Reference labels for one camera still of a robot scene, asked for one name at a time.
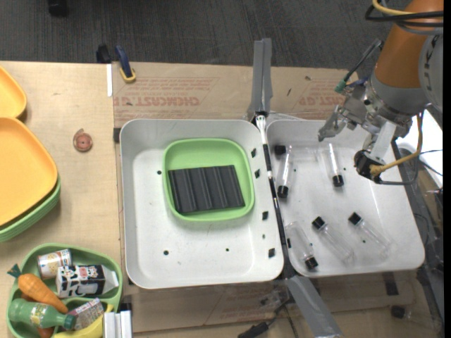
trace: yellow plate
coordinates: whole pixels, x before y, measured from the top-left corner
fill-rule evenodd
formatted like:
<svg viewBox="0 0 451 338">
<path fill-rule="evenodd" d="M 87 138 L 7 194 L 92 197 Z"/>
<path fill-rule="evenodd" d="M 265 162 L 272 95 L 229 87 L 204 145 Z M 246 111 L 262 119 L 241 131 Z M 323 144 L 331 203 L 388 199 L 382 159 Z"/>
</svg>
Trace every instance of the yellow plate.
<svg viewBox="0 0 451 338">
<path fill-rule="evenodd" d="M 0 226 L 36 205 L 57 178 L 52 157 L 25 124 L 0 118 Z"/>
<path fill-rule="evenodd" d="M 17 118 L 27 105 L 27 96 L 20 85 L 0 66 L 0 117 Z"/>
</svg>

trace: gray carpet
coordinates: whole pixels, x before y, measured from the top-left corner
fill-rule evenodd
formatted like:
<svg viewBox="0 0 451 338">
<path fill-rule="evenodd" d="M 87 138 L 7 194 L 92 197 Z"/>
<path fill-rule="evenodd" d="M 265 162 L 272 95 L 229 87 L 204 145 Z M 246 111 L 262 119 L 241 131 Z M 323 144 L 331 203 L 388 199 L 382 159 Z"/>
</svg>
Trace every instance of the gray carpet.
<svg viewBox="0 0 451 338">
<path fill-rule="evenodd" d="M 0 60 L 95 63 L 99 44 L 131 61 L 252 65 L 273 40 L 273 66 L 351 68 L 390 23 L 365 21 L 371 0 L 0 0 Z M 377 56 L 358 73 L 368 75 Z"/>
</svg>

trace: green tray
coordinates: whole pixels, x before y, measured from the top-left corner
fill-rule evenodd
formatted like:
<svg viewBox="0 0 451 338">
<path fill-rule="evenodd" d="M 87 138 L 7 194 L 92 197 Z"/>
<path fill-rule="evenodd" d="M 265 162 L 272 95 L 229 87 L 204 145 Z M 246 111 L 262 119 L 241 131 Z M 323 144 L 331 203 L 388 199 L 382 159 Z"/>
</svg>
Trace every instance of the green tray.
<svg viewBox="0 0 451 338">
<path fill-rule="evenodd" d="M 55 187 L 44 199 L 23 216 L 18 217 L 12 223 L 0 227 L 0 242 L 6 242 L 30 228 L 44 216 L 46 216 L 58 203 L 61 193 L 60 177 L 56 181 Z"/>
<path fill-rule="evenodd" d="M 179 213 L 175 209 L 168 171 L 218 165 L 235 166 L 245 205 L 215 211 Z M 163 153 L 163 184 L 172 213 L 184 220 L 204 222 L 236 219 L 246 215 L 254 205 L 254 185 L 246 153 L 240 145 L 229 139 L 183 139 L 171 143 Z"/>
<path fill-rule="evenodd" d="M 119 308 L 119 304 L 121 302 L 122 297 L 122 286 L 123 286 L 123 276 L 121 267 L 110 257 L 105 254 L 98 253 L 96 251 L 90 249 L 80 248 L 78 246 L 71 246 L 67 244 L 57 244 L 57 243 L 48 243 L 37 246 L 34 248 L 22 261 L 20 264 L 20 270 L 23 273 L 33 273 L 39 277 L 39 268 L 37 266 L 37 256 L 42 254 L 48 254 L 52 251 L 59 251 L 61 249 L 70 249 L 72 253 L 72 261 L 74 265 L 87 265 L 87 264 L 103 264 L 107 268 L 116 272 L 118 276 L 119 286 L 117 288 L 112 289 L 111 291 L 98 296 L 100 301 L 103 303 L 104 308 L 107 305 L 111 304 L 113 306 L 113 311 L 117 311 Z M 51 290 L 56 292 L 55 279 L 47 279 L 44 282 L 50 287 Z M 9 309 L 9 305 L 13 299 L 20 298 L 22 292 L 19 290 L 17 285 L 17 280 L 14 281 L 13 287 L 11 288 L 11 293 L 8 299 L 8 305 L 6 311 Z M 92 298 L 78 296 L 73 298 L 65 298 L 62 299 L 65 305 L 67 305 L 69 311 L 81 306 L 82 304 L 91 301 Z M 17 338 L 39 338 L 37 330 L 31 325 L 20 323 L 20 322 L 11 322 L 6 316 L 6 322 L 8 324 L 9 330 L 14 334 Z M 74 331 L 71 335 L 72 337 L 77 337 L 77 332 Z M 55 333 L 52 337 L 58 336 L 58 328 L 55 329 Z"/>
</svg>

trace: gray tape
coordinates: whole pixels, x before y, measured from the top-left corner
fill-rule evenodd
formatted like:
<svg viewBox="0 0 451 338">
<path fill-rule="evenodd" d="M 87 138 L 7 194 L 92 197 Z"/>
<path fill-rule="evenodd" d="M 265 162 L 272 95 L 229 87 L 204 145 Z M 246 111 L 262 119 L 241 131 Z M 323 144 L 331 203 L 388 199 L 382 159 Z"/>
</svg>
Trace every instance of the gray tape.
<svg viewBox="0 0 451 338">
<path fill-rule="evenodd" d="M 309 278 L 295 276 L 287 281 L 287 285 L 316 338 L 337 338 L 343 336 Z"/>
<path fill-rule="evenodd" d="M 252 77 L 252 96 L 248 111 L 269 113 L 273 88 L 271 84 L 271 39 L 254 42 L 254 66 Z"/>
</svg>

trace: small plastic vial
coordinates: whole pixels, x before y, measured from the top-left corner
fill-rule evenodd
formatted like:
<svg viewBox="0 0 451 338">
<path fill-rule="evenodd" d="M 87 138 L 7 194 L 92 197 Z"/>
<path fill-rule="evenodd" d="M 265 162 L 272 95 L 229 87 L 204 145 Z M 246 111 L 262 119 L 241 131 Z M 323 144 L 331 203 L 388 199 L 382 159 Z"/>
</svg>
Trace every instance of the small plastic vial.
<svg viewBox="0 0 451 338">
<path fill-rule="evenodd" d="M 392 317 L 406 320 L 439 333 L 442 329 L 441 319 L 429 312 L 415 310 L 409 306 L 392 306 Z"/>
<path fill-rule="evenodd" d="M 285 226 L 285 233 L 290 240 L 290 248 L 295 252 L 296 259 L 302 260 L 308 270 L 316 268 L 318 262 L 314 257 L 313 247 L 299 224 L 291 222 Z"/>
<path fill-rule="evenodd" d="M 292 146 L 285 147 L 285 153 L 282 155 L 279 171 L 277 174 L 277 196 L 286 199 L 291 187 L 291 180 L 293 174 L 293 152 Z"/>
<path fill-rule="evenodd" d="M 343 180 L 341 165 L 335 152 L 335 147 L 333 144 L 327 143 L 321 153 L 323 154 L 327 174 L 332 179 L 333 186 L 342 187 L 345 181 Z"/>
<path fill-rule="evenodd" d="M 353 213 L 348 220 L 353 224 L 353 226 L 358 229 L 366 239 L 371 240 L 379 250 L 379 255 L 382 258 L 387 258 L 392 242 L 384 234 L 379 232 L 371 223 L 362 219 L 362 217 Z"/>
<path fill-rule="evenodd" d="M 324 222 L 322 217 L 317 217 L 311 224 L 337 258 L 345 265 L 352 264 L 354 261 L 354 250 L 338 231 Z"/>
</svg>

